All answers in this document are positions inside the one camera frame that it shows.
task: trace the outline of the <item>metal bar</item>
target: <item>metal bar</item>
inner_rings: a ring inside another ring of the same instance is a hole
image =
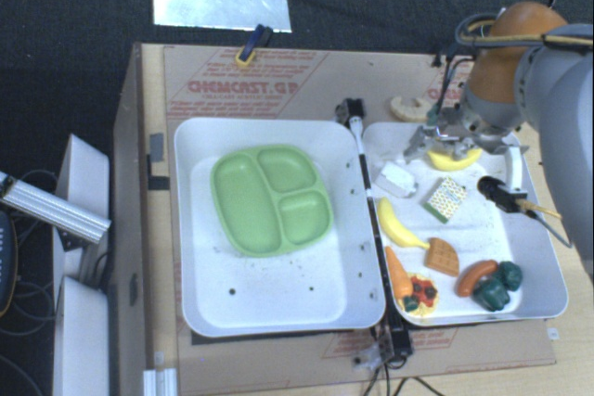
[[[93,244],[99,242],[111,225],[110,220],[0,172],[0,182],[9,179],[12,179],[10,188],[0,196],[0,203],[11,208]]]

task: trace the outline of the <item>yellow banana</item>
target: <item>yellow banana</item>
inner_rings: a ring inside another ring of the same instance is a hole
[[[444,172],[454,172],[456,170],[463,170],[466,167],[473,165],[475,161],[481,157],[481,148],[472,148],[467,152],[467,157],[461,160],[454,160],[450,155],[443,152],[430,150],[427,152],[433,167]]]
[[[381,229],[394,243],[403,248],[418,247],[429,249],[429,244],[422,242],[412,231],[405,228],[398,221],[398,218],[394,214],[392,203],[390,203],[388,198],[383,197],[380,199],[377,210]]]

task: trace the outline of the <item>small box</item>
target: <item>small box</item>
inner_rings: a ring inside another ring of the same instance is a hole
[[[446,177],[423,208],[442,223],[447,223],[468,195],[466,188]]]
[[[375,185],[397,198],[412,197],[418,188],[415,177],[391,161],[386,162],[383,166],[378,178],[375,180]]]

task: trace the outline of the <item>orange carrot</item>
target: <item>orange carrot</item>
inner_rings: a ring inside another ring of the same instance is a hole
[[[388,271],[390,272],[390,282],[392,284],[392,292],[397,299],[403,299],[406,296],[412,295],[412,281],[408,277],[407,271],[402,267],[402,263],[396,258],[394,251],[389,246],[384,248],[386,252],[386,261],[388,263]]]

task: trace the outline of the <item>dark floor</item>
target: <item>dark floor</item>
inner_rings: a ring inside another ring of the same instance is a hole
[[[460,20],[519,0],[289,0],[293,33],[271,46],[435,52]],[[547,3],[548,0],[536,0]],[[0,0],[0,171],[59,171],[70,133],[109,154],[111,128],[132,42],[240,45],[246,33],[157,27],[152,0]],[[557,0],[571,22],[592,22],[592,0]],[[49,231],[20,251],[22,279],[51,280]],[[28,302],[43,313],[42,294]],[[0,328],[33,328],[9,313]],[[0,355],[51,393],[53,327],[0,335]],[[0,361],[0,395],[34,394]]]

